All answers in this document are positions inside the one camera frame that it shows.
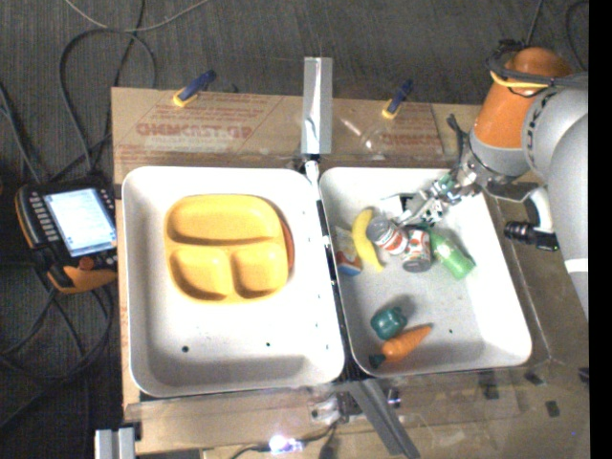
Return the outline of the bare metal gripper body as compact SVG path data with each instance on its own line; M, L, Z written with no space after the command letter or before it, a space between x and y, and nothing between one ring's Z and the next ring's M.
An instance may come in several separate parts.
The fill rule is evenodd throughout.
M460 161L425 191L426 200L418 211L418 219L441 220L449 207L480 193L483 173L484 167L476 160Z

